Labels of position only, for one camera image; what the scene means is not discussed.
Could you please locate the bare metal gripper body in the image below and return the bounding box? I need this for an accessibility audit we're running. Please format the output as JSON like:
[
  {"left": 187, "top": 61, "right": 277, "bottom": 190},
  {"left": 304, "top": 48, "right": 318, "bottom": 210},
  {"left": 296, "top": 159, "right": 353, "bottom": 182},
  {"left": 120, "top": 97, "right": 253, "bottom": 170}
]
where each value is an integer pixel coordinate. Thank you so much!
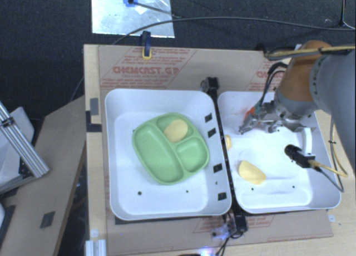
[{"left": 257, "top": 101, "right": 317, "bottom": 134}]

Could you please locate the brown cardboard board red print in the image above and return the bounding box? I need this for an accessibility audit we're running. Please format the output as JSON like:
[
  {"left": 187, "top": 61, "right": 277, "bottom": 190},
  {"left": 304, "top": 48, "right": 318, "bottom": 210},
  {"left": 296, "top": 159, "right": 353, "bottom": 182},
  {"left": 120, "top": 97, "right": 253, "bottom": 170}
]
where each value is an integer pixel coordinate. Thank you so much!
[{"left": 97, "top": 45, "right": 334, "bottom": 256}]

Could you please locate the white plastic tray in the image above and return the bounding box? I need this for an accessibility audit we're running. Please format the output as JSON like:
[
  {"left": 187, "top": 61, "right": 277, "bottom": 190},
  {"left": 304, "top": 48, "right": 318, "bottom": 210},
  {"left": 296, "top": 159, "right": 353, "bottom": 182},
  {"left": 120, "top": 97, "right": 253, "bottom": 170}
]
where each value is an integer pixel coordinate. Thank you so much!
[
  {"left": 217, "top": 91, "right": 342, "bottom": 214},
  {"left": 104, "top": 88, "right": 233, "bottom": 221}
]

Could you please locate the green divided plate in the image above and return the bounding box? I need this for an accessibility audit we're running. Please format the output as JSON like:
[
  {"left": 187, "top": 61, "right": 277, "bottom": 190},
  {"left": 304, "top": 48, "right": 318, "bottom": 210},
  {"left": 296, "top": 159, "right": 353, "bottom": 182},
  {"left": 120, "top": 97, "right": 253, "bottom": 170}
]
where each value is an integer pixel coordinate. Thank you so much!
[{"left": 131, "top": 112, "right": 211, "bottom": 186}]

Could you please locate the black cylinder on white bracket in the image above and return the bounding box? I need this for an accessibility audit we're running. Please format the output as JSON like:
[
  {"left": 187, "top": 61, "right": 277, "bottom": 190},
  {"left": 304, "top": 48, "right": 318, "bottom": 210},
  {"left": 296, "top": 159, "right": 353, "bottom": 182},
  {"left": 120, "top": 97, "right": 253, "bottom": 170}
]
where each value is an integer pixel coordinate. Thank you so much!
[{"left": 284, "top": 126, "right": 317, "bottom": 169}]

